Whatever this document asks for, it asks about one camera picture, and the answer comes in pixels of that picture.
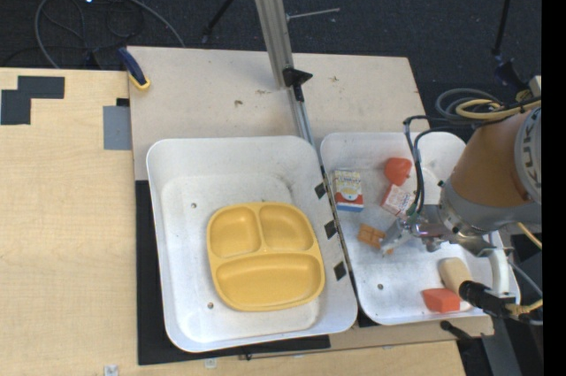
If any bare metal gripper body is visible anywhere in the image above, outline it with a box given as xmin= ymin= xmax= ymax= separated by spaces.
xmin=400 ymin=205 xmax=500 ymax=259

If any brown biscuit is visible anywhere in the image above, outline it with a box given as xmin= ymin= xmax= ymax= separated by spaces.
xmin=356 ymin=223 xmax=387 ymax=250

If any small red and white carton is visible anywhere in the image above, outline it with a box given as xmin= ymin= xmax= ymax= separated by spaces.
xmin=380 ymin=183 xmax=416 ymax=218

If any white plastic tray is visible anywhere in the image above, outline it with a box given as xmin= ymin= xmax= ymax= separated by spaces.
xmin=145 ymin=134 xmax=359 ymax=354
xmin=319 ymin=130 xmax=523 ymax=327

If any beige toy bread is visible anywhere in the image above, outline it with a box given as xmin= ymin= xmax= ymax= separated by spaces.
xmin=438 ymin=257 xmax=474 ymax=296

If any white red and blue carton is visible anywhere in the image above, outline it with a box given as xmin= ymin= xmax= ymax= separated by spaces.
xmin=332 ymin=168 xmax=365 ymax=213

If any orange block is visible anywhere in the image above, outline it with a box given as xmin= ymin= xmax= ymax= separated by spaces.
xmin=421 ymin=287 xmax=463 ymax=314

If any yellow divided plate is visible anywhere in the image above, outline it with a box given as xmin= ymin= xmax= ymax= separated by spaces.
xmin=205 ymin=201 xmax=327 ymax=313

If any pale wood board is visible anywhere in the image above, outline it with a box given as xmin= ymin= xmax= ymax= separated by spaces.
xmin=126 ymin=45 xmax=495 ymax=362

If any black cylinder on white bracket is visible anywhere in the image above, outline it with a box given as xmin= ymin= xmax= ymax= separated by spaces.
xmin=458 ymin=247 xmax=521 ymax=319

